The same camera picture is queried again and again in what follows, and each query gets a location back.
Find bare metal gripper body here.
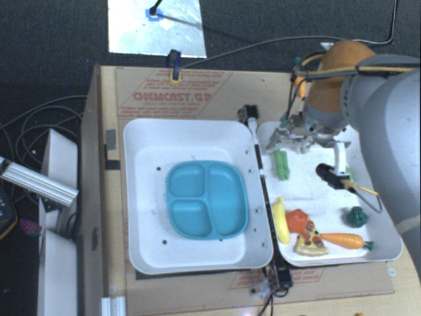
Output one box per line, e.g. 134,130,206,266
278,111,348,148

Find green toy beans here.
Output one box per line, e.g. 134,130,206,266
274,148,291,182

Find thin black and white rod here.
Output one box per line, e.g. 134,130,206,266
249,118,284,278

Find white plastic tray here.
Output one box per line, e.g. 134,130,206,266
256,120,404,267
123,117,275,275

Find red toy tomato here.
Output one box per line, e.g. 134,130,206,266
285,208,310,234

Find yellow banana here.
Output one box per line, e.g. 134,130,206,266
271,196,291,245

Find blue divided plate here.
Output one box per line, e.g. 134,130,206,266
165,160,250,242

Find dark green broccoli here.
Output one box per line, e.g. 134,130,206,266
345,206,369,228

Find brown cardboard board red print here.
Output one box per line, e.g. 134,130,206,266
114,66,395,309

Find pizza slice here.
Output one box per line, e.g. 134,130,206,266
293,220,330,257

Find orange carrot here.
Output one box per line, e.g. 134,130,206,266
319,232,375,251

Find purple grapes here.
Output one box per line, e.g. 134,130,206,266
18,218,43,238

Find black block with thin wires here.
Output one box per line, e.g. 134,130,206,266
274,264,294,290
237,104,261,125

